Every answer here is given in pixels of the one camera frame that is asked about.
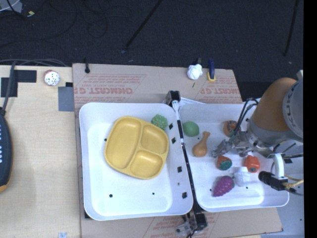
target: white ball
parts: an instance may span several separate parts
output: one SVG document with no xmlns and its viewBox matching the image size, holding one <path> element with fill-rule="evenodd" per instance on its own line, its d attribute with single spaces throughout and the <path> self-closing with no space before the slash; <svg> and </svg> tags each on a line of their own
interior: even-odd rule
<svg viewBox="0 0 317 238">
<path fill-rule="evenodd" d="M 44 81 L 47 85 L 55 86 L 59 83 L 60 77 L 56 71 L 47 70 L 44 73 Z"/>
</svg>

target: white tray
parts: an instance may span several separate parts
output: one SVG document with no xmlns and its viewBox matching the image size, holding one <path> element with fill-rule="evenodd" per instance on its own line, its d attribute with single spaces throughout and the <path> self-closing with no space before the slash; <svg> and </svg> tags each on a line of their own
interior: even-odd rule
<svg viewBox="0 0 317 238">
<path fill-rule="evenodd" d="M 167 118 L 169 153 L 161 173 L 149 180 L 111 168 L 104 158 L 105 139 L 114 122 L 133 116 L 151 122 Z M 183 215 L 193 206 L 175 111 L 166 104 L 88 103 L 79 112 L 84 207 L 95 220 Z"/>
<path fill-rule="evenodd" d="M 213 197 L 211 189 L 214 188 L 216 179 L 220 176 L 233 176 L 243 165 L 243 158 L 235 149 L 229 151 L 225 155 L 232 160 L 232 166 L 226 171 L 222 171 L 216 167 L 216 160 L 211 156 L 211 151 L 216 149 L 219 143 L 229 138 L 223 133 L 223 125 L 227 120 L 237 121 L 243 105 L 239 104 L 196 104 L 184 105 L 180 108 L 180 118 L 182 123 L 193 121 L 199 126 L 200 134 L 196 137 L 184 135 L 185 148 L 192 171 L 194 187 L 198 204 L 209 212 L 220 212 L 229 210 L 241 210 L 263 207 L 284 206 L 289 200 L 287 191 L 277 191 L 269 185 L 264 184 L 258 179 L 259 172 L 264 170 L 270 172 L 272 159 L 266 159 L 258 153 L 257 156 L 261 164 L 261 168 L 252 174 L 252 182 L 247 187 L 234 188 L 220 197 Z M 241 129 L 246 130 L 245 119 L 251 117 L 253 109 L 250 109 L 244 117 Z M 203 131 L 209 131 L 211 134 L 207 139 L 208 153 L 204 157 L 196 157 L 192 152 L 192 148 L 202 138 Z"/>
</svg>

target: cardboard box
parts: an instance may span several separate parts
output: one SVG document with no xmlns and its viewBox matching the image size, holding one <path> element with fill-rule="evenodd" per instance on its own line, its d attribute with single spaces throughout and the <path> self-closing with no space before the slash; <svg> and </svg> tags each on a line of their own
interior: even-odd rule
<svg viewBox="0 0 317 238">
<path fill-rule="evenodd" d="M 78 157 L 81 228 L 83 237 L 179 237 L 176 227 L 182 216 L 131 218 L 96 221 L 85 218 L 82 187 L 82 158 L 78 113 L 88 102 L 162 103 L 168 91 L 181 97 L 203 102 L 241 104 L 241 96 L 232 70 L 216 69 L 215 82 L 207 80 L 207 69 L 197 80 L 187 77 L 187 68 L 90 64 L 73 65 L 74 105 Z M 281 232 L 276 208 L 204 213 L 208 226 L 193 237 L 224 238 Z"/>
</svg>

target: toy tomato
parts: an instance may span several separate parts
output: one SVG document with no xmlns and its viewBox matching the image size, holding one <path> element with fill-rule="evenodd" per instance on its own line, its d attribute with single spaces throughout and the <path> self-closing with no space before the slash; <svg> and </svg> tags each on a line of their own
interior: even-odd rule
<svg viewBox="0 0 317 238">
<path fill-rule="evenodd" d="M 248 155 L 244 160 L 244 166 L 248 168 L 248 171 L 255 173 L 260 168 L 260 162 L 257 157 Z"/>
<path fill-rule="evenodd" d="M 221 170 L 227 170 L 232 166 L 232 161 L 228 157 L 219 155 L 217 159 L 217 167 Z"/>
</svg>

